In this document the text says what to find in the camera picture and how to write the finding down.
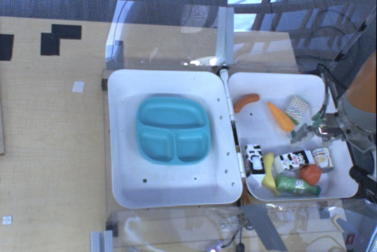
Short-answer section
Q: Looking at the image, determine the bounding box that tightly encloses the orange carrot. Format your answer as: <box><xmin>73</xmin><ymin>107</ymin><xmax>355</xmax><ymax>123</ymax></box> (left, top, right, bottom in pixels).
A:
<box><xmin>267</xmin><ymin>101</ymin><xmax>297</xmax><ymax>138</ymax></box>

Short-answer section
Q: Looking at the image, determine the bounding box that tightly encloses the red-orange tomato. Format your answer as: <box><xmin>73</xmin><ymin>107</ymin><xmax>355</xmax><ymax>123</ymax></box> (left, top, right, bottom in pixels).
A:
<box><xmin>299</xmin><ymin>164</ymin><xmax>323</xmax><ymax>186</ymax></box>

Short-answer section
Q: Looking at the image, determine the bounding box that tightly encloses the orange sausage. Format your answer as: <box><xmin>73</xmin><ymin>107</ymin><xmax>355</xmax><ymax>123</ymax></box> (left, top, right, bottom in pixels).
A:
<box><xmin>233</xmin><ymin>93</ymin><xmax>260</xmax><ymax>114</ymax></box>

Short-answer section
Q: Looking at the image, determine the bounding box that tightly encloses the small white and orange can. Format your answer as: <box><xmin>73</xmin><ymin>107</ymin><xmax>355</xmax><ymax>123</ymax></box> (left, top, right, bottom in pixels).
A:
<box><xmin>311</xmin><ymin>147</ymin><xmax>335</xmax><ymax>174</ymax></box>

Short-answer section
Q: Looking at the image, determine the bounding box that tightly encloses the yellow banana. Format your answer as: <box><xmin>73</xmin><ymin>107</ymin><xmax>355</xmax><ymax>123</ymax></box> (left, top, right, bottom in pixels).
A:
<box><xmin>261</xmin><ymin>152</ymin><xmax>281</xmax><ymax>197</ymax></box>

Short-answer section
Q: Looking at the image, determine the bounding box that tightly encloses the small cow-print carton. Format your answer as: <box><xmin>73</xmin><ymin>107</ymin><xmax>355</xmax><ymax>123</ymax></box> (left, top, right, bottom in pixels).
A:
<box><xmin>243</xmin><ymin>144</ymin><xmax>266</xmax><ymax>178</ymax></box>

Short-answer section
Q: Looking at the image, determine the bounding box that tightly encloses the blue divided plate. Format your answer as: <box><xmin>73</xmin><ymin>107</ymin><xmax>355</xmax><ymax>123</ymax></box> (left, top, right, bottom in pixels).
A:
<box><xmin>135</xmin><ymin>97</ymin><xmax>212</xmax><ymax>166</ymax></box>

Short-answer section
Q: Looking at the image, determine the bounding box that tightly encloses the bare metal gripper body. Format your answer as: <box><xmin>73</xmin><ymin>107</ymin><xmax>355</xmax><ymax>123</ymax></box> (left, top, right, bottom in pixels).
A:
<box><xmin>312</xmin><ymin>112</ymin><xmax>349</xmax><ymax>143</ymax></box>

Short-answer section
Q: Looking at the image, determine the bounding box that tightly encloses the white carton with coloured dots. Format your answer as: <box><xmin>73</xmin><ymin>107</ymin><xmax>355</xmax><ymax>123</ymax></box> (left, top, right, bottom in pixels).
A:
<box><xmin>285</xmin><ymin>95</ymin><xmax>311</xmax><ymax>125</ymax></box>

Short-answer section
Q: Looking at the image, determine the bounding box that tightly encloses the green bottle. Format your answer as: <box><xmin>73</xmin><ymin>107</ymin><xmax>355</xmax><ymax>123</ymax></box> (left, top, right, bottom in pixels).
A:
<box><xmin>275</xmin><ymin>174</ymin><xmax>322</xmax><ymax>197</ymax></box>

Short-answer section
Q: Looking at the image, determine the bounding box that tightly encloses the white plastic tray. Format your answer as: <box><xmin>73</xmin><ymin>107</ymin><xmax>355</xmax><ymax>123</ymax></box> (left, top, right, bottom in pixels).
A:
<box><xmin>227</xmin><ymin>72</ymin><xmax>359</xmax><ymax>203</ymax></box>
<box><xmin>107</xmin><ymin>69</ymin><xmax>244</xmax><ymax>210</ymax></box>

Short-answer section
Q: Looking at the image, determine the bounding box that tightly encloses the long cow-print carton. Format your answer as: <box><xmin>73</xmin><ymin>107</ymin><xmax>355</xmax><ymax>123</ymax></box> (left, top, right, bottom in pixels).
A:
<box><xmin>273</xmin><ymin>150</ymin><xmax>315</xmax><ymax>174</ymax></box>

